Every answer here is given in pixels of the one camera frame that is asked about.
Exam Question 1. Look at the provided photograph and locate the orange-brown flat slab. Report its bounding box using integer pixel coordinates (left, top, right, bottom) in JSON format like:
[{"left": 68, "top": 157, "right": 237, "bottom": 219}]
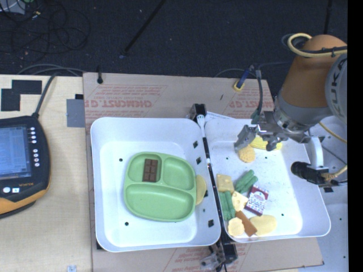
[{"left": 235, "top": 210, "right": 258, "bottom": 237}]

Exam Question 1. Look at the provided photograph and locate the brown cardboard board red print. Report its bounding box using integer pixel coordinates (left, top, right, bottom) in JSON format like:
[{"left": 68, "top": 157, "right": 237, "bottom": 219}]
[{"left": 82, "top": 72, "right": 324, "bottom": 272}]

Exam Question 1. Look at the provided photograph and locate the yellow potato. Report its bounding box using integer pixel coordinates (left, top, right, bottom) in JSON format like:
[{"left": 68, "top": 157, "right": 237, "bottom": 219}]
[{"left": 249, "top": 214, "right": 278, "bottom": 236}]

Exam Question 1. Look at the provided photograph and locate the white paper slip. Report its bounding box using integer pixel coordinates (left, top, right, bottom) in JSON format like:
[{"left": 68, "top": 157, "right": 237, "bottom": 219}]
[{"left": 205, "top": 111, "right": 232, "bottom": 122}]

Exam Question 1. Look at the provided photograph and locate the thin black and white rod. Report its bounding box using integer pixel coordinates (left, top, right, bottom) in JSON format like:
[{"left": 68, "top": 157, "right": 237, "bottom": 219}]
[{"left": 196, "top": 113, "right": 231, "bottom": 249}]

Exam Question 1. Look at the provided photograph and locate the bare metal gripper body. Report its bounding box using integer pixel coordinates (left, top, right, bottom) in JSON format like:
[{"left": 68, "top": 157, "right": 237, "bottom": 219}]
[{"left": 256, "top": 110, "right": 310, "bottom": 144}]

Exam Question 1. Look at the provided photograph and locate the yellow potato chip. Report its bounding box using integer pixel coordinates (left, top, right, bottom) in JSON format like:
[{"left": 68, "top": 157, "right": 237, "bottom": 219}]
[{"left": 195, "top": 175, "right": 208, "bottom": 206}]

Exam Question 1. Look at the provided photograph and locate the black cylinder on white bracket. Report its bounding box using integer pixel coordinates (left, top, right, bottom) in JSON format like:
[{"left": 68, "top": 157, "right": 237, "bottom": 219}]
[{"left": 290, "top": 134, "right": 331, "bottom": 185}]

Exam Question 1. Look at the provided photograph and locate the green beans bundle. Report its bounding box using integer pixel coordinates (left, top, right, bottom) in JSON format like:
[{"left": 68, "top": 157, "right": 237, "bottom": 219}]
[
  {"left": 218, "top": 190, "right": 237, "bottom": 221},
  {"left": 234, "top": 169, "right": 259, "bottom": 194}
]

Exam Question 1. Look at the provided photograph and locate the yellow corn cob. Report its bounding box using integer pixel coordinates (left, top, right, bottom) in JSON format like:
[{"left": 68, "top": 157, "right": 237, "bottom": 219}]
[{"left": 249, "top": 135, "right": 283, "bottom": 151}]

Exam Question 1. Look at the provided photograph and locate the brown chocolate bar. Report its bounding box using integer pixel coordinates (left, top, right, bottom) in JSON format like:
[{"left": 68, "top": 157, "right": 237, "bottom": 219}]
[{"left": 142, "top": 158, "right": 159, "bottom": 183}]

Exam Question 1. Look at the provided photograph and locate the yellow round waffle biscuit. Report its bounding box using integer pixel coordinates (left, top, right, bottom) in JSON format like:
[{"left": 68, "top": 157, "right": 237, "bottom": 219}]
[{"left": 238, "top": 144, "right": 256, "bottom": 164}]

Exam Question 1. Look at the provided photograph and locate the green divided plate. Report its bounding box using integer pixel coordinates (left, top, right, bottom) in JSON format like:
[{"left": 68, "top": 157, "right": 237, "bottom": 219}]
[{"left": 123, "top": 151, "right": 197, "bottom": 223}]

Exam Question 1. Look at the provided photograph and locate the red and white carton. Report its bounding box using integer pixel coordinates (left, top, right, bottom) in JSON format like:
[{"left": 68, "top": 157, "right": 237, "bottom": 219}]
[{"left": 244, "top": 184, "right": 270, "bottom": 216}]

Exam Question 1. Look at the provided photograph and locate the white plastic tray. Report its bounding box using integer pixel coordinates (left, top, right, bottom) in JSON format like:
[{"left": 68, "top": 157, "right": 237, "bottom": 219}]
[
  {"left": 90, "top": 117, "right": 222, "bottom": 253},
  {"left": 204, "top": 117, "right": 332, "bottom": 244}
]

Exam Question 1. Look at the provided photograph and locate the yellow cheese wedge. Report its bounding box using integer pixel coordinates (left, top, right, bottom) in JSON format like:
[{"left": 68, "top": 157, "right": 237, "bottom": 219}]
[
  {"left": 231, "top": 191, "right": 250, "bottom": 212},
  {"left": 216, "top": 173, "right": 235, "bottom": 195}
]

